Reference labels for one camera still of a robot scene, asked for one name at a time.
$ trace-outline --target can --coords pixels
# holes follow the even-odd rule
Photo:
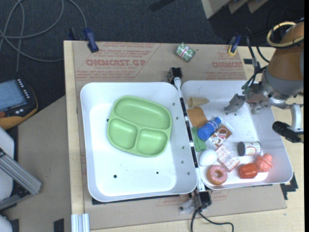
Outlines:
[[[239,142],[237,145],[239,156],[259,156],[261,154],[261,144],[259,141]]]
[[[195,50],[188,47],[185,43],[181,43],[177,47],[175,54],[181,57],[184,61],[189,62],[191,58],[193,58]]]

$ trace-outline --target toy donut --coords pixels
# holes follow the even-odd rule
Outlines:
[[[207,170],[207,179],[214,185],[221,185],[227,180],[227,171],[221,165],[212,165]]]

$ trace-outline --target water bottle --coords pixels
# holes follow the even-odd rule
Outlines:
[[[219,124],[222,122],[220,117],[216,117],[209,120],[205,125],[197,130],[197,135],[202,140],[207,140],[211,135],[219,128]]]

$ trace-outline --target black carpet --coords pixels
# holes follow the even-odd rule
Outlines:
[[[249,28],[253,45],[266,42],[266,31],[277,23],[304,17],[304,0],[270,0],[251,14],[245,4],[234,14],[223,7],[207,19],[201,0],[72,0],[84,13],[86,25],[97,41],[227,44]],[[17,0],[0,0],[0,30],[5,31]],[[61,0],[22,0],[25,21],[22,35],[48,29],[61,15]],[[74,27],[82,37],[85,26],[80,11],[63,0],[63,15],[45,33],[21,41],[19,55],[0,38],[0,79],[16,73],[32,85],[39,110],[65,95],[63,40]],[[23,25],[21,6],[11,14],[5,35],[20,36]],[[8,39],[18,48],[18,39]],[[243,37],[240,45],[246,45]]]

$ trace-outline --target white egg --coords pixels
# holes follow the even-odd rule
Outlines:
[[[210,166],[214,164],[218,159],[218,154],[213,149],[204,150],[199,156],[199,165],[200,166]]]

